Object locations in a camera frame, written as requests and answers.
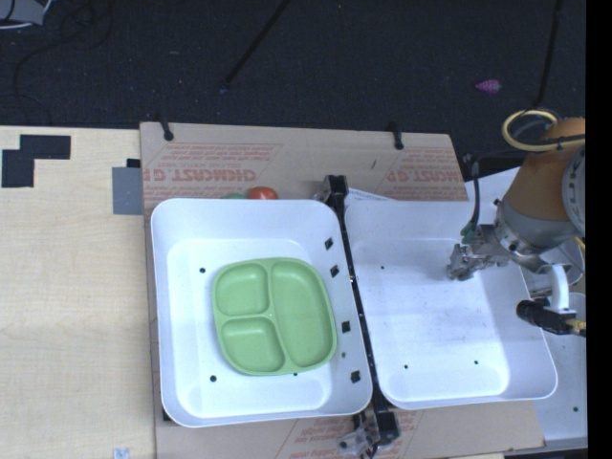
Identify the thin black rod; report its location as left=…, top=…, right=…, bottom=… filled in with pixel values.
left=333, top=193, right=386, bottom=423

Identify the white plastic tray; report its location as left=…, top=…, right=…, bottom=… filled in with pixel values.
left=149, top=197, right=375, bottom=429
left=343, top=187, right=559, bottom=411

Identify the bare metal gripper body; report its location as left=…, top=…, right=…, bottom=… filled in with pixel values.
left=467, top=224, right=546, bottom=273

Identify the black cylinder on white bracket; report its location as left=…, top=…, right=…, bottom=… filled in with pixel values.
left=515, top=263, right=579, bottom=337

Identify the green divided plate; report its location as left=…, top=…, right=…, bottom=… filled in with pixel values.
left=210, top=256, right=339, bottom=378

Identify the brown cardboard board red print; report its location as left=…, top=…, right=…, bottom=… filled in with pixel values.
left=139, top=121, right=547, bottom=459

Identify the black block with thin wires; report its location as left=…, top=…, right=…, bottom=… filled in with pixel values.
left=371, top=410, right=401, bottom=448

